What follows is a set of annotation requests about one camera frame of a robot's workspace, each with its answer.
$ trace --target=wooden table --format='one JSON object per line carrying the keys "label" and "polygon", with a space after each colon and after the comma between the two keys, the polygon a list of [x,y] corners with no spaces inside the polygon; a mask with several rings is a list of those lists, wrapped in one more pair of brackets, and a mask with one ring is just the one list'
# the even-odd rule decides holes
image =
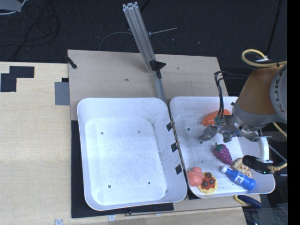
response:
{"label": "wooden table", "polygon": [[[114,222],[108,222],[108,216],[71,218],[70,121],[76,120],[76,102],[94,95],[156,94],[152,80],[145,80],[149,74],[145,74],[139,53],[70,50],[68,54],[77,69],[72,70],[69,64],[0,62],[3,74],[9,73],[10,66],[34,67],[34,78],[17,78],[16,92],[0,92],[1,224],[51,225],[55,219],[73,225],[247,224],[242,205],[233,197],[184,199],[174,203],[174,211],[118,214]],[[158,54],[157,60],[167,64],[162,76],[168,100],[192,94],[218,95],[213,80],[213,73],[219,70],[216,58]],[[88,65],[94,74],[89,78],[94,81],[90,90],[83,79]],[[71,105],[55,105],[54,84],[68,77]],[[223,93],[228,96],[225,86]]]}

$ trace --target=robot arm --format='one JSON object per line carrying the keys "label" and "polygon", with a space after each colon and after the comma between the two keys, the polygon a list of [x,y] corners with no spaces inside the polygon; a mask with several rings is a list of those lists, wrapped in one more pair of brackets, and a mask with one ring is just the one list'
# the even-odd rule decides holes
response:
{"label": "robot arm", "polygon": [[[248,53],[257,53],[262,59],[251,62]],[[214,126],[208,126],[200,136],[200,142],[212,138],[216,133],[223,135],[223,141],[232,137],[243,136],[260,145],[261,156],[256,158],[246,155],[243,163],[260,173],[272,173],[274,167],[269,160],[267,137],[259,136],[258,130],[270,123],[287,123],[287,63],[270,62],[261,52],[249,49],[243,52],[242,60],[254,67],[245,85],[232,107],[231,115],[223,115],[222,91],[215,79],[220,94],[220,110]]]}

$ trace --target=white cable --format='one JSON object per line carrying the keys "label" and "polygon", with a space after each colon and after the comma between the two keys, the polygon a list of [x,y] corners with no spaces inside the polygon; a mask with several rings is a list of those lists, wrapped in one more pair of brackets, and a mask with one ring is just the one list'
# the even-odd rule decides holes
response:
{"label": "white cable", "polygon": [[[22,5],[21,5],[21,8],[23,7],[23,5],[25,4],[25,2],[27,2],[28,0],[24,0]],[[16,11],[13,11],[13,12],[8,12],[8,13],[0,13],[0,15],[10,15],[10,14],[14,14],[16,13]]]}
{"label": "white cable", "polygon": [[272,146],[269,144],[269,147],[275,152],[279,157],[281,157],[285,162],[287,162],[287,159],[285,159],[279,152],[277,152]]}

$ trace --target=black cable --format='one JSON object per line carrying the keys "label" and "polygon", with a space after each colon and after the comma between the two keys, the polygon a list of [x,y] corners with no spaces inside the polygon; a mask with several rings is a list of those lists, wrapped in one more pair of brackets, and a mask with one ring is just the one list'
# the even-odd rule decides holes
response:
{"label": "black cable", "polygon": [[275,21],[274,21],[274,24],[273,24],[273,28],[272,28],[272,32],[271,32],[271,36],[270,36],[270,40],[269,40],[269,44],[268,44],[266,52],[264,53],[265,55],[269,54],[271,44],[273,42],[273,38],[274,38],[274,34],[275,34],[275,30],[276,30],[276,26],[277,26],[279,13],[280,13],[282,4],[283,4],[283,0],[279,0],[278,6],[277,6],[277,12],[276,12],[276,15],[275,15]]}
{"label": "black cable", "polygon": [[[233,77],[222,77],[218,79],[218,75],[220,73],[224,73],[224,74],[228,74],[228,75],[233,75]],[[224,80],[224,79],[242,79],[245,80],[248,78],[247,75],[242,75],[242,74],[234,74],[234,73],[230,73],[227,71],[218,71],[214,73],[214,78],[215,78],[215,82],[217,85],[217,89],[218,89],[218,93],[219,93],[219,98],[220,98],[220,106],[219,106],[219,111],[218,111],[218,116],[219,119],[222,119],[223,115],[224,115],[224,101],[223,101],[223,94],[222,94],[222,88],[220,86],[220,81]]]}
{"label": "black cable", "polygon": [[151,0],[147,0],[145,4],[140,8],[140,11],[143,12],[143,10],[147,7],[147,5],[150,3]]}
{"label": "black cable", "polygon": [[[21,44],[1,44],[1,46],[3,46],[3,45],[17,45],[18,46],[17,50],[8,59],[8,61],[15,61],[18,53],[21,51],[21,49],[24,46],[42,46],[42,45],[46,45],[46,44],[54,41],[56,39],[56,37],[58,36],[58,34],[59,34],[60,21],[59,21],[58,16],[56,15],[53,0],[47,0],[47,3],[45,4],[46,11],[49,13],[49,15],[47,15],[46,19],[42,18],[43,17],[43,9],[40,6],[35,6],[35,7],[40,9],[40,13],[38,14],[38,16],[34,17],[29,11],[29,9],[31,9],[32,7],[33,7],[33,5],[26,7],[26,11],[27,11],[27,14],[29,15],[29,17],[36,20],[36,22],[34,22],[30,26],[28,31],[26,32],[23,42]],[[46,27],[48,31],[44,31],[42,29],[41,23],[43,23],[44,28]],[[29,40],[28,37],[29,37],[29,35],[32,31],[41,32],[43,34],[43,36],[41,36],[39,38]],[[28,44],[28,43],[31,43],[31,42],[34,42],[34,41],[41,41],[43,39],[47,39],[51,35],[54,35],[54,37],[50,41],[46,41],[44,43],[40,43],[40,44],[36,44],[36,45]]]}

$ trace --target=blue bottle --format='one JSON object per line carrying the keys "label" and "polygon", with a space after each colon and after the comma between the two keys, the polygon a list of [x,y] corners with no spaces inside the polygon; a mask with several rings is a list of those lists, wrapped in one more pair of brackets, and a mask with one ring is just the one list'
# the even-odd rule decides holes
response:
{"label": "blue bottle", "polygon": [[227,166],[223,166],[221,172],[227,174],[233,182],[247,190],[252,190],[256,185],[256,181],[253,178],[248,177],[238,170],[232,170]]}

